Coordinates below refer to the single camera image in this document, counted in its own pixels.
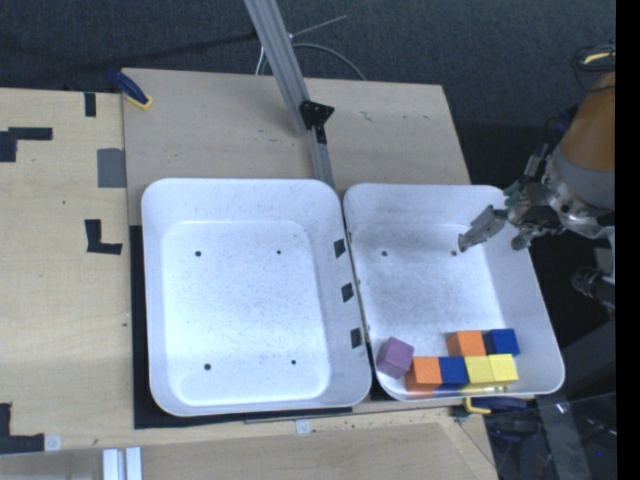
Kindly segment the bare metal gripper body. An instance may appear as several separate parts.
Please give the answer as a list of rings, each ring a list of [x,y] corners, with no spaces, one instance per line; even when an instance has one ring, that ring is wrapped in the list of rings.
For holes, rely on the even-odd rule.
[[[615,184],[571,185],[564,180],[515,182],[504,190],[508,220],[531,240],[570,231],[603,239],[614,229]]]

